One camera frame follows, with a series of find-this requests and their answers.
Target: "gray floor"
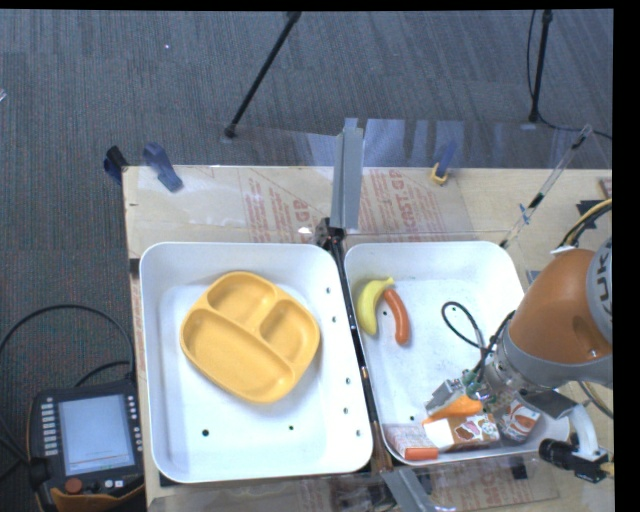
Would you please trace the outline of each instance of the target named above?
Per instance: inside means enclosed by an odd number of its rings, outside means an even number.
[[[589,124],[591,145],[573,165],[610,167],[613,10],[553,11],[539,112],[566,130],[544,147],[518,135],[529,122],[542,32],[542,11],[530,32],[533,14],[303,13],[239,125],[241,135],[259,140],[230,144],[222,130],[283,29],[284,12],[0,9],[7,93],[0,102],[0,332],[59,303],[87,304],[131,329],[121,189],[102,167],[113,145],[134,164],[149,141],[175,164],[324,163],[345,124],[373,137],[379,120],[402,120],[403,133],[446,121],[474,143],[460,164],[549,166]],[[496,124],[504,130],[487,132]],[[301,148],[299,132],[317,137],[305,137]],[[498,132],[515,135],[498,141]],[[387,146],[369,145],[370,163],[410,160],[385,137]],[[70,386],[126,358],[126,350],[108,322],[86,312],[51,312],[25,324],[0,354],[7,425],[23,440],[37,391]],[[0,474],[13,461],[0,446]],[[5,510],[38,510],[24,466],[0,480]]]

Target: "yellow plate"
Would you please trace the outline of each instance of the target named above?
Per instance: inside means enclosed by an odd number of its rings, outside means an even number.
[[[279,286],[251,272],[216,280],[188,311],[180,346],[218,386],[269,403],[298,383],[320,343],[316,319]]]

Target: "red sausage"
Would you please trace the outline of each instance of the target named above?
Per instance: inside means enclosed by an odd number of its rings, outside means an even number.
[[[396,341],[404,345],[409,341],[409,315],[400,295],[393,288],[387,288],[382,296],[389,305],[393,318],[396,321]]]

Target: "yellow banana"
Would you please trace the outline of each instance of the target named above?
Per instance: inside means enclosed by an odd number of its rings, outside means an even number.
[[[382,292],[393,284],[393,278],[372,279],[364,285],[358,300],[356,301],[356,318],[360,327],[370,335],[374,335],[378,330],[378,320],[376,319],[376,306]]]

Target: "wooden table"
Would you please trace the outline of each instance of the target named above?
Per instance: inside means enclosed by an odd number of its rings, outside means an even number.
[[[329,217],[332,168],[175,166],[185,187],[172,194],[148,167],[123,170],[127,242],[132,261],[162,241],[241,241],[309,243],[315,227]],[[550,174],[548,169],[453,169],[444,185],[430,179],[430,169],[365,168],[362,178],[360,224],[350,231],[346,246],[358,241],[426,241],[483,239],[499,243],[519,220],[520,205],[528,205]],[[568,229],[579,219],[577,205],[601,201],[611,194],[611,170],[565,170],[545,199],[507,248],[523,288],[529,271],[550,261]],[[588,230],[581,247],[597,249],[611,234],[611,215]],[[140,285],[132,265],[131,292],[138,363],[143,438],[149,439],[149,410],[141,320]],[[613,407],[613,392],[596,387]],[[575,383],[565,394],[586,399]],[[588,407],[600,445],[613,453],[613,421]],[[286,481],[161,486],[150,443],[145,444],[146,494],[149,510],[332,511],[336,493],[354,495],[379,485],[360,474]],[[458,510],[603,511],[614,509],[614,481],[591,484],[572,472],[540,461],[532,454],[529,478],[515,481],[500,461],[478,467],[443,470],[433,497]],[[469,480],[477,471],[480,478]]]

